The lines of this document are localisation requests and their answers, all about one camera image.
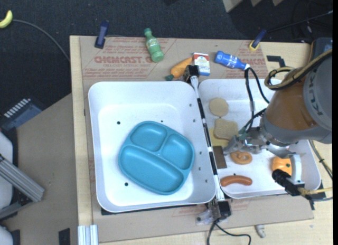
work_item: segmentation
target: toy banana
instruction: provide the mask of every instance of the toy banana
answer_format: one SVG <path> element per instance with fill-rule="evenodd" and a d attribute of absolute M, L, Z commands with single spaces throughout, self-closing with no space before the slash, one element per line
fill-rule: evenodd
<path fill-rule="evenodd" d="M 12 22 L 12 19 L 13 13 L 12 11 L 8 11 L 6 17 L 2 21 L 0 21 L 0 28 L 5 28 L 6 26 L 8 26 Z"/>

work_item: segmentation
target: pretzel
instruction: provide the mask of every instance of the pretzel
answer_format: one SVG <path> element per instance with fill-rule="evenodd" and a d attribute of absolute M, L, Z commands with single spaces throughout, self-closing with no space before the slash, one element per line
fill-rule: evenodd
<path fill-rule="evenodd" d="M 237 164 L 249 164 L 252 162 L 252 155 L 249 152 L 236 151 L 230 153 L 231 158 Z"/>

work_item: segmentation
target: round cookie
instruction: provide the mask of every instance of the round cookie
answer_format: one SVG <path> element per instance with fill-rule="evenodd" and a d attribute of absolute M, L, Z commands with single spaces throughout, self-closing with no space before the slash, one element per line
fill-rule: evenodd
<path fill-rule="evenodd" d="M 222 98 L 214 98 L 209 102 L 209 109 L 215 116 L 225 116 L 229 111 L 228 103 Z"/>

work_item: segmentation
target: blue clamp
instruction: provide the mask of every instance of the blue clamp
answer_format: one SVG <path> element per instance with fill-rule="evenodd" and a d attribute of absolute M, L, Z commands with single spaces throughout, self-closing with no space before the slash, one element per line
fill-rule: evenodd
<path fill-rule="evenodd" d="M 107 35 L 108 25 L 109 25 L 108 21 L 102 21 L 101 26 L 100 26 L 100 34 L 96 38 L 95 45 L 94 45 L 96 48 L 100 48 L 100 49 L 104 48 L 105 41 L 106 41 L 105 36 Z"/>

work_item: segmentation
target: toy green bottle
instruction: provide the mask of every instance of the toy green bottle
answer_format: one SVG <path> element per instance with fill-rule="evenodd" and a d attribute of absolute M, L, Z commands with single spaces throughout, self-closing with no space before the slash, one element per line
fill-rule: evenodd
<path fill-rule="evenodd" d="M 158 63 L 162 61 L 164 54 L 157 38 L 152 35 L 152 30 L 150 28 L 144 29 L 144 35 L 146 36 L 146 46 L 148 48 L 148 52 L 152 56 L 153 62 Z"/>

